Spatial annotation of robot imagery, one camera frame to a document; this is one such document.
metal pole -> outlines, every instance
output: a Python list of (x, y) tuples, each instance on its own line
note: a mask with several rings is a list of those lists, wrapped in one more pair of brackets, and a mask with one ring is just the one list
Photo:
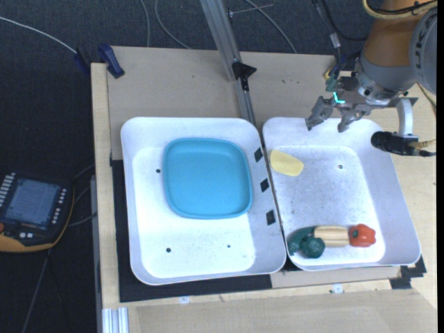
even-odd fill
[(216, 47), (221, 55), (225, 72), (229, 81), (236, 82), (236, 91), (239, 99), (239, 108), (244, 119), (255, 125), (255, 116), (251, 105), (250, 94), (242, 86), (240, 78), (234, 75), (233, 63), (242, 62), (236, 39), (231, 28), (228, 14), (222, 0), (200, 0), (203, 12), (207, 18)]

blue tray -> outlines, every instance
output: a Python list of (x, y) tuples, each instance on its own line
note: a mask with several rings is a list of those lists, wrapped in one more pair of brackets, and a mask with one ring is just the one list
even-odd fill
[(164, 150), (163, 176), (171, 209), (193, 219), (226, 219), (253, 202), (244, 152), (222, 139), (181, 138)]

blue clamp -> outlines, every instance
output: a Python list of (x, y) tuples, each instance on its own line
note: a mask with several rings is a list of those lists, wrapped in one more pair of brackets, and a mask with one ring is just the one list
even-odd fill
[(119, 62), (117, 62), (116, 55), (109, 44), (100, 44), (98, 52), (102, 61), (106, 62), (108, 65), (107, 69), (112, 76), (117, 79), (125, 74), (125, 71), (120, 67)]

green light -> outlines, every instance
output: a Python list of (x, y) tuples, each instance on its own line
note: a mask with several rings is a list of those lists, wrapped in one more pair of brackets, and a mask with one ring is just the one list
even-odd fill
[(335, 103), (345, 103), (345, 100), (339, 100), (336, 92), (333, 92), (334, 102)]

yellow object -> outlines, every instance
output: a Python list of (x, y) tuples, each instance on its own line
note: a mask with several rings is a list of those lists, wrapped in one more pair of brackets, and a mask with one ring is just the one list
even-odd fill
[(274, 170), (288, 176), (298, 176), (304, 169), (304, 163), (299, 159), (274, 149), (270, 153), (270, 164)]
[(345, 247), (350, 244), (348, 229), (341, 225), (318, 225), (313, 234), (315, 238), (321, 238), (327, 247)]

